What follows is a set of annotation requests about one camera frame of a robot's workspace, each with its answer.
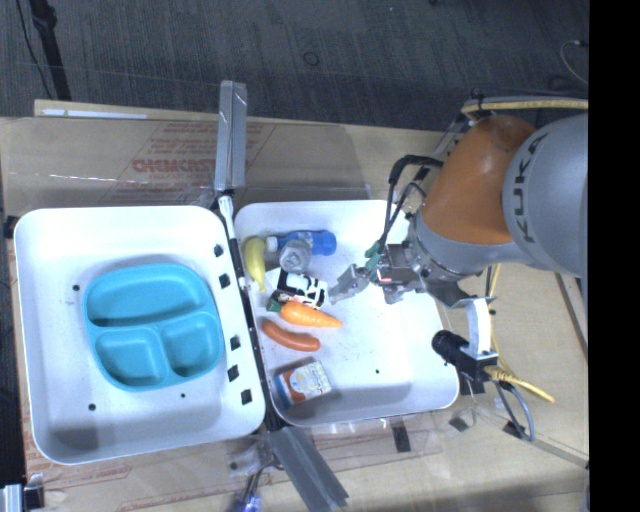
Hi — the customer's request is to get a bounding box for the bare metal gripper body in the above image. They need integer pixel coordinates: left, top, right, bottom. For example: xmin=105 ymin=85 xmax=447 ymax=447
xmin=372 ymin=242 xmax=477 ymax=308

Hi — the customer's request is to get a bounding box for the black and white carton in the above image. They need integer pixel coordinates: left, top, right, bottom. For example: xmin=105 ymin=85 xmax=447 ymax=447
xmin=275 ymin=269 xmax=330 ymax=309

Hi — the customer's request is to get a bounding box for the orange carrot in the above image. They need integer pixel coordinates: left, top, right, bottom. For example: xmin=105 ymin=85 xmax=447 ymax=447
xmin=266 ymin=294 xmax=344 ymax=330

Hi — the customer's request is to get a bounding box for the blue bottle white cap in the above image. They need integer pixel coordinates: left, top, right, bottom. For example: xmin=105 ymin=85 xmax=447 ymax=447
xmin=264 ymin=229 xmax=338 ymax=257

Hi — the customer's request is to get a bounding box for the small grey can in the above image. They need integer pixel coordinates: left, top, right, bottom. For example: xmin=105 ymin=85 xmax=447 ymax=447
xmin=278 ymin=239 xmax=314 ymax=274

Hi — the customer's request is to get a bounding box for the white plastic tray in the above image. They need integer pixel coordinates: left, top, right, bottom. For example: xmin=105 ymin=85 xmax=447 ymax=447
xmin=233 ymin=199 xmax=460 ymax=428
xmin=13 ymin=204 xmax=267 ymax=466

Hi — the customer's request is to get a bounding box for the red sausage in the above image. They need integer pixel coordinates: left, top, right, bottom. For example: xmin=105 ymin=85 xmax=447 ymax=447
xmin=261 ymin=319 xmax=321 ymax=353

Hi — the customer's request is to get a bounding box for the yellow banana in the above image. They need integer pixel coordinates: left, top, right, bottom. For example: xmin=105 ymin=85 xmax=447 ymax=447
xmin=243 ymin=236 xmax=269 ymax=294

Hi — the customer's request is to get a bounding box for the orange and white carton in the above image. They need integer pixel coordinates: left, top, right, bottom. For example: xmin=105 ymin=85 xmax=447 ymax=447
xmin=273 ymin=360 xmax=333 ymax=409

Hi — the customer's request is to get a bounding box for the blue divided plate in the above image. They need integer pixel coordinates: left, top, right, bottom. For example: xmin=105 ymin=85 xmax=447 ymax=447
xmin=82 ymin=263 xmax=225 ymax=392

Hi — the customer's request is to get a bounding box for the brown cardboard board red print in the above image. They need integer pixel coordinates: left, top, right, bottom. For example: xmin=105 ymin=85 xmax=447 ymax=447
xmin=0 ymin=115 xmax=446 ymax=512

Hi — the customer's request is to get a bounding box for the black cylinder on white bracket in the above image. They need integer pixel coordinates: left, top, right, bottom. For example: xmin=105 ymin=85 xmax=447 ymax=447
xmin=431 ymin=295 xmax=500 ymax=396

